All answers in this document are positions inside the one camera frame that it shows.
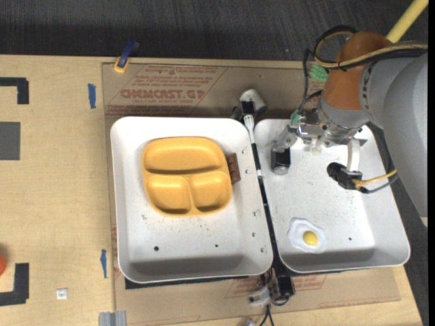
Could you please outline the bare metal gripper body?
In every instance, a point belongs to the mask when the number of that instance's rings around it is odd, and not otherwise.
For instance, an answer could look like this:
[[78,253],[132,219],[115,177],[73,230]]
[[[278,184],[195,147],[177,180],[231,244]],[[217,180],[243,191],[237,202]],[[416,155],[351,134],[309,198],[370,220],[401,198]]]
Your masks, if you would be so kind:
[[346,145],[361,131],[361,126],[347,127],[337,124],[321,109],[302,111],[296,129],[297,135],[303,141],[321,141],[326,147]]

